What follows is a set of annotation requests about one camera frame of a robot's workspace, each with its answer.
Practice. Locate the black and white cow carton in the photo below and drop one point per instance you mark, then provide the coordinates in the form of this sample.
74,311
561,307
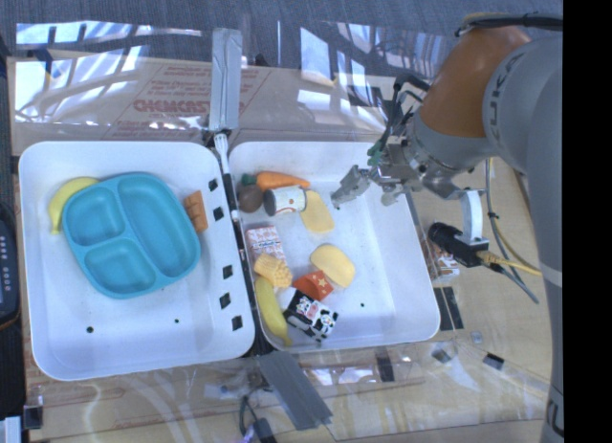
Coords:
313,316

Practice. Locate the yellow banana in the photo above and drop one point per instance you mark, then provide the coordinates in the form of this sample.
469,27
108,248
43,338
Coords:
270,309
62,199

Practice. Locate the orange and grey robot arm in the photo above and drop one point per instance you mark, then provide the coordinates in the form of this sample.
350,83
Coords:
521,111

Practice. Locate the orange carton with star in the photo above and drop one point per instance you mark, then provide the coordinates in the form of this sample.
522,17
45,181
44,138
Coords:
313,284

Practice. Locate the blue divided plate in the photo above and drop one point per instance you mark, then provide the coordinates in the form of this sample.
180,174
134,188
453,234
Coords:
138,221

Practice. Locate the white plastic tray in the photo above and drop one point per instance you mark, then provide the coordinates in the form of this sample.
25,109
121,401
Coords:
134,331
382,278

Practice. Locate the orange carrot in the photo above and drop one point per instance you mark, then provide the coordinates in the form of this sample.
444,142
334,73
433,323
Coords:
279,180

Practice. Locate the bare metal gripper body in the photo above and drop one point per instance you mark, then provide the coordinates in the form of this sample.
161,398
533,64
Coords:
406,169

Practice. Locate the yellow corn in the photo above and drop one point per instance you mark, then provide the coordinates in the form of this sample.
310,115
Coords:
273,271

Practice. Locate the orange toy bread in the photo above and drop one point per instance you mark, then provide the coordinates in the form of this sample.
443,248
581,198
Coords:
197,211

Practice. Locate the brown cardboard board, red print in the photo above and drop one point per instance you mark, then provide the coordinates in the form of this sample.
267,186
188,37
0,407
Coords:
172,101

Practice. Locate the black cylinder on white bracket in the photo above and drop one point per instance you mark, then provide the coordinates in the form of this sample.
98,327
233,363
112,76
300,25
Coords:
459,240

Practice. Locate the yellow oval toy food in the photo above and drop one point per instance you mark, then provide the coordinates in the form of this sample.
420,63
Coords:
318,216
334,264

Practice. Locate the brown round toy fruit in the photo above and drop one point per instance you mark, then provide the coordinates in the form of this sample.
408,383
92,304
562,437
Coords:
250,198

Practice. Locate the white can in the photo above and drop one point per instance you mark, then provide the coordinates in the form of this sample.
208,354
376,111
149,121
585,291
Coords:
287,200

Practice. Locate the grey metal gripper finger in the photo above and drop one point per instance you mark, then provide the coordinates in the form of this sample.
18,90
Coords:
351,186
392,198

